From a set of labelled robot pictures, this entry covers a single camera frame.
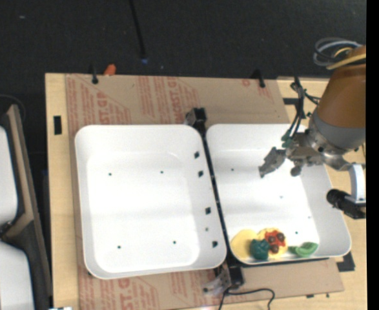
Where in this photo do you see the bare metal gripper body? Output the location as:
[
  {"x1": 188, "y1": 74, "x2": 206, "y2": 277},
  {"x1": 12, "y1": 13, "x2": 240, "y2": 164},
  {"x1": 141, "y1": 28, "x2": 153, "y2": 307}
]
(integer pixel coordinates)
[{"x1": 285, "y1": 128, "x2": 360, "y2": 172}]

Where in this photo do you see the white plastic tray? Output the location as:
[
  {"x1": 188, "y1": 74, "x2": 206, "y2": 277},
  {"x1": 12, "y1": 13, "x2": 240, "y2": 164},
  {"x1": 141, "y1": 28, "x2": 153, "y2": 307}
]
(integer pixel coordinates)
[
  {"x1": 74, "y1": 123, "x2": 228, "y2": 280},
  {"x1": 205, "y1": 123, "x2": 353, "y2": 266}
]

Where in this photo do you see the thin black rod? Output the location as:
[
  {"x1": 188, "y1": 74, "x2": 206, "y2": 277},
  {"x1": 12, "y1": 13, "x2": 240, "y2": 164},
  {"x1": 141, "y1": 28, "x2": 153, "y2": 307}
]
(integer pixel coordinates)
[{"x1": 195, "y1": 121, "x2": 239, "y2": 271}]

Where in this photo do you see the green leaf-shaped toy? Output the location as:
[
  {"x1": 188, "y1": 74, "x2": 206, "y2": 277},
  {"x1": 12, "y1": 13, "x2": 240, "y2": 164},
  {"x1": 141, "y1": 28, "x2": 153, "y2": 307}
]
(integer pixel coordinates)
[{"x1": 287, "y1": 241, "x2": 320, "y2": 258}]

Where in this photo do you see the pale yellow round biscuit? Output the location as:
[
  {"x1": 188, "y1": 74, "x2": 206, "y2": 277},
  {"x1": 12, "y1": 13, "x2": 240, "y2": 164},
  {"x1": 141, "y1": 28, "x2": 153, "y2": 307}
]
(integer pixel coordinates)
[{"x1": 230, "y1": 229, "x2": 258, "y2": 260}]

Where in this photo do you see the dark green broccoli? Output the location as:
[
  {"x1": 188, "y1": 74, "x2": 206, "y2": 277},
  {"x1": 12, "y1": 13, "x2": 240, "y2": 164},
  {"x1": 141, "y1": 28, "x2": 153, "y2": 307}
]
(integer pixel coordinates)
[{"x1": 249, "y1": 238, "x2": 271, "y2": 261}]

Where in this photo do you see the brown cardboard board, red print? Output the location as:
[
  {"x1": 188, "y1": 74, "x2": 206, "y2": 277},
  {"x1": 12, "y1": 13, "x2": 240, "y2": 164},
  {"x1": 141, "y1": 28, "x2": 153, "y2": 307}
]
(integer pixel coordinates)
[{"x1": 64, "y1": 73, "x2": 345, "y2": 310}]

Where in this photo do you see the black cylinder on white bracket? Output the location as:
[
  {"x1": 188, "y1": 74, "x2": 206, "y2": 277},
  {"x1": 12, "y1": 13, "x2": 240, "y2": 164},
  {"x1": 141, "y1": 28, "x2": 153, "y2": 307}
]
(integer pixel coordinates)
[{"x1": 325, "y1": 163, "x2": 367, "y2": 220}]

